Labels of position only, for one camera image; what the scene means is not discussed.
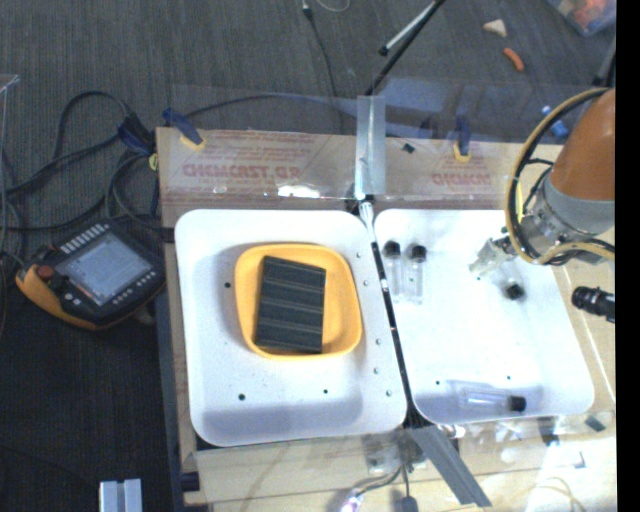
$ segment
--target blue clamp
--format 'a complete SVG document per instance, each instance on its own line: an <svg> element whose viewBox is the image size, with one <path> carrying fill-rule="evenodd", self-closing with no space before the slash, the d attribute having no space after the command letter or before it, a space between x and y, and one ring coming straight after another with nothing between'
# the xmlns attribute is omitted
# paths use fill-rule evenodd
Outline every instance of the blue clamp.
<svg viewBox="0 0 640 512"><path fill-rule="evenodd" d="M146 156L155 152L155 137L140 122L138 116L131 112L118 126L118 136L123 144Z"/></svg>
<svg viewBox="0 0 640 512"><path fill-rule="evenodd" d="M545 105L544 107L542 107L542 115L546 117L550 113L550 106ZM558 140L564 140L569 136L569 130L561 120L558 120L551 125L551 133L553 133L553 136Z"/></svg>
<svg viewBox="0 0 640 512"><path fill-rule="evenodd" d="M469 153L471 127L465 116L456 116L456 133L458 138L453 143L453 154L459 162L468 162L471 159L471 154Z"/></svg>
<svg viewBox="0 0 640 512"><path fill-rule="evenodd" d="M191 121L180 114L180 112L176 112L171 107L167 107L165 111L162 112L162 118L169 126L175 126L180 130L180 133L182 134L181 140L183 142L193 146L194 149L204 147L205 140L200 136L198 130L196 130L193 124L191 124Z"/></svg>

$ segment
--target metal bracket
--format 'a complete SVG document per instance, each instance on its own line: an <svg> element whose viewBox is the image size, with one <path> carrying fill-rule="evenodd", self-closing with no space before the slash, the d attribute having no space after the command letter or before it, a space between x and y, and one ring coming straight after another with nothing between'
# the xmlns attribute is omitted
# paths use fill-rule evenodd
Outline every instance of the metal bracket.
<svg viewBox="0 0 640 512"><path fill-rule="evenodd" d="M386 120L382 96L358 96L354 196L383 194L386 190Z"/></svg>
<svg viewBox="0 0 640 512"><path fill-rule="evenodd" d="M140 479L100 482L100 512L142 512Z"/></svg>
<svg viewBox="0 0 640 512"><path fill-rule="evenodd" d="M475 503L479 507L491 507L474 476L453 448L446 434L435 425L409 431L424 455L442 475L461 505Z"/></svg>

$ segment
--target orange object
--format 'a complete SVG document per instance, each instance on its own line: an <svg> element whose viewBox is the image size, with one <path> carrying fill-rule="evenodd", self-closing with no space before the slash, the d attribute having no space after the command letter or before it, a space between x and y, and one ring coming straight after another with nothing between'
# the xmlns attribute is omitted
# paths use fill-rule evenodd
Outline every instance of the orange object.
<svg viewBox="0 0 640 512"><path fill-rule="evenodd" d="M616 90L600 96L580 118L562 148L550 179L578 199L613 201L616 171Z"/></svg>
<svg viewBox="0 0 640 512"><path fill-rule="evenodd" d="M314 265L326 270L321 354L301 354L258 347L255 344L262 260L265 256ZM251 350L268 359L308 361L347 354L362 338L360 303L351 268L342 255L328 247L295 243L251 247L236 262L235 289L242 337Z"/></svg>
<svg viewBox="0 0 640 512"><path fill-rule="evenodd" d="M502 50L502 53L504 53L509 58L509 60L513 62L513 67L516 68L516 71L524 71L524 63L516 52L514 52L511 48L505 48L504 50Z"/></svg>
<svg viewBox="0 0 640 512"><path fill-rule="evenodd" d="M580 7L576 7L573 12L573 19L582 30L589 30L589 24L604 17L607 2L605 0L583 0Z"/></svg>

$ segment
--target black cap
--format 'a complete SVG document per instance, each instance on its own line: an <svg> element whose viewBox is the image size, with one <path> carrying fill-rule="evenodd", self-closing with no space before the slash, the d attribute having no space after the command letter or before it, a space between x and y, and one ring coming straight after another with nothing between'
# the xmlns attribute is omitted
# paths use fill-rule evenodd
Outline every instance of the black cap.
<svg viewBox="0 0 640 512"><path fill-rule="evenodd" d="M393 240L389 240L386 244L384 244L382 254L384 254L385 256L400 256L400 244L398 242L394 242Z"/></svg>
<svg viewBox="0 0 640 512"><path fill-rule="evenodd" d="M427 248L423 245L414 245L411 249L411 259L424 261L427 259Z"/></svg>
<svg viewBox="0 0 640 512"><path fill-rule="evenodd" d="M527 399L523 396L511 395L509 397L509 410L523 412L527 408Z"/></svg>
<svg viewBox="0 0 640 512"><path fill-rule="evenodd" d="M504 293L511 300L516 300L524 297L524 288L518 283L512 283L504 289Z"/></svg>

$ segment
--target yellow cable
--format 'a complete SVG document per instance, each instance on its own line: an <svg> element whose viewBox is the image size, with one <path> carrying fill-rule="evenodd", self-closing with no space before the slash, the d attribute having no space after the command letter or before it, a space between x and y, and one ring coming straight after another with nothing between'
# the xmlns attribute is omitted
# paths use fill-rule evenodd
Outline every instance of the yellow cable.
<svg viewBox="0 0 640 512"><path fill-rule="evenodd" d="M608 88L606 87L599 87L596 89L591 89L589 91L585 91L579 94L576 94L575 96L569 98L568 100L564 101L563 103L561 103L560 105L558 105L556 108L554 108L539 124L538 126L535 127L535 129L531 132L531 134L529 135L529 137L527 138L527 140L524 142L524 144L522 145L522 148L520 149L520 154L518 156L518 159L516 160L516 165L513 169L513 173L511 174L511 178L509 180L509 183L507 185L507 191L506 191L506 196L505 196L505 220L506 220L506 227L507 230L509 232L509 239L511 240L511 245L513 246L514 250L516 251L516 254L518 256L520 256L522 259L524 259L525 261L529 262L529 263L533 263L533 264L540 264L543 265L545 263L547 263L548 261L550 261L551 259L553 259L555 256L558 256L559 254L568 252L568 251L573 251L573 250L580 250L580 251L587 251L587 252L591 252L594 254L597 254L599 256L602 256L603 258L615 261L615 254L612 251L609 251L607 249L604 249L602 247L596 246L594 244L588 243L588 242L572 242L572 243L565 243L565 244L560 244L556 247L554 247L553 249L549 250L546 254L543 254L542 256L539 256L538 258L532 258L531 256L529 256L526 251L524 250L524 247L521 247L516 236L515 236L515 232L513 229L513 223L511 220L511 215L509 214L509 199L510 199L510 195L511 195L511 188L513 186L518 187L517 192L519 194L521 194L521 190L520 189L520 180L517 176L518 174L518 170L520 169L520 165L522 164L522 162L524 161L525 157L527 156L527 154L529 153L530 149L533 147L534 143L538 140L538 137L540 136L540 134L542 133L543 130L545 130L547 128L547 124L549 124L549 120L553 119L556 115L558 115L560 112L562 112L563 110L565 110L566 108L573 106L576 103L579 103L583 100L589 99L591 97L596 97L596 96L600 96L601 94L603 94L604 92L606 92L608 90ZM520 205L522 204L521 199L517 201L517 203L520 203ZM520 219L522 217L522 211L521 211L521 206L517 207L517 217L518 217L518 222L520 222Z"/></svg>
<svg viewBox="0 0 640 512"><path fill-rule="evenodd" d="M551 480L558 480L563 486L564 489L559 489L558 487L554 487L551 483L548 483ZM516 492L515 494L509 495L509 501L514 501L514 499L516 498L520 498L523 495L528 495L528 499L531 499L531 494L533 494L534 491L538 490L538 489L546 489L549 491L556 491L560 494L562 494L563 496L565 496L566 498L569 499L569 505L571 506L571 510L573 511L575 509L575 507L579 508L581 512L587 512L586 507L582 504L582 502L580 500L578 500L574 495L573 492L571 491L571 487L569 487L569 484L567 484L567 482L565 482L562 478L560 477L550 477L547 478L545 480L543 480L542 482L539 482L535 485L529 486L525 489L522 489L518 492ZM500 507L503 503L504 503L504 498L498 502L497 504L494 504L493 508L498 508Z"/></svg>
<svg viewBox="0 0 640 512"><path fill-rule="evenodd" d="M524 198L522 197L522 184L520 181L516 183L516 218L518 222L522 222L522 216L524 215Z"/></svg>

